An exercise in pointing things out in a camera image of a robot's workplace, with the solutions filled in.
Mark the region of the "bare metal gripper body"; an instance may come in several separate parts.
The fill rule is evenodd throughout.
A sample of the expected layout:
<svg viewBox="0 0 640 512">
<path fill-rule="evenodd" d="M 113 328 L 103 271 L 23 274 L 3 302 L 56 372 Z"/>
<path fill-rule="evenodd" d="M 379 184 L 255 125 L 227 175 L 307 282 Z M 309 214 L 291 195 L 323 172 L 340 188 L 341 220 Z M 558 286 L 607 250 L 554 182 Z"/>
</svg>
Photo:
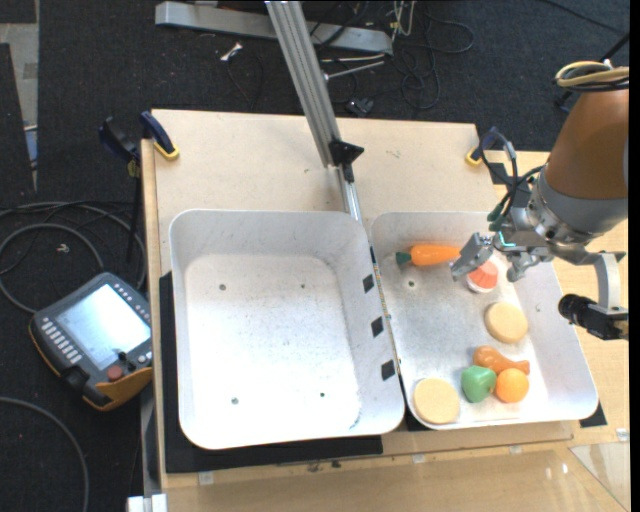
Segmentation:
<svg viewBox="0 0 640 512">
<path fill-rule="evenodd" d="M 542 196 L 531 196 L 523 207 L 512 208 L 492 221 L 494 247 L 505 255 L 550 260 L 582 261 L 593 233 L 581 232 L 562 220 Z"/>
</svg>

